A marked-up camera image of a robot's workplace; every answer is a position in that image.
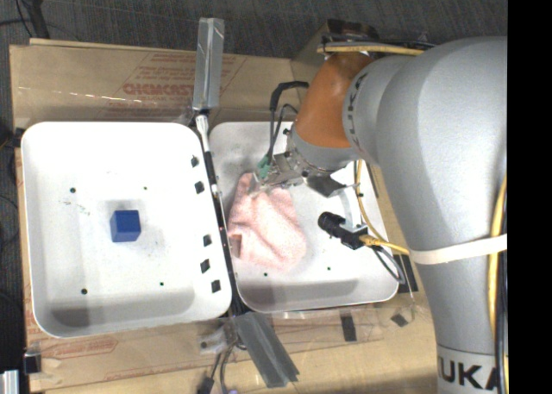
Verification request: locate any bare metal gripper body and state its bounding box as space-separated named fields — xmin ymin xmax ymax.
xmin=266 ymin=151 xmax=347 ymax=197

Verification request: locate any brown cardboard board red print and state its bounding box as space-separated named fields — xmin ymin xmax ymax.
xmin=8 ymin=37 xmax=439 ymax=394

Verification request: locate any white plastic tray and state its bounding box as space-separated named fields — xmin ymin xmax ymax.
xmin=207 ymin=120 xmax=400 ymax=314
xmin=20 ymin=121 xmax=234 ymax=339

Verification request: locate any blue cube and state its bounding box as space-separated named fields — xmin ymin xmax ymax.
xmin=109 ymin=209 xmax=143 ymax=243

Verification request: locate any pink cloth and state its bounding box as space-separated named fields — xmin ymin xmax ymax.
xmin=226 ymin=171 xmax=308 ymax=272

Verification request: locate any thin black and white rod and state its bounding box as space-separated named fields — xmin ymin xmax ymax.
xmin=195 ymin=114 xmax=241 ymax=316

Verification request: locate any black cylinder on white bracket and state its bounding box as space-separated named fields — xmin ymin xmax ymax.
xmin=317 ymin=188 xmax=369 ymax=251

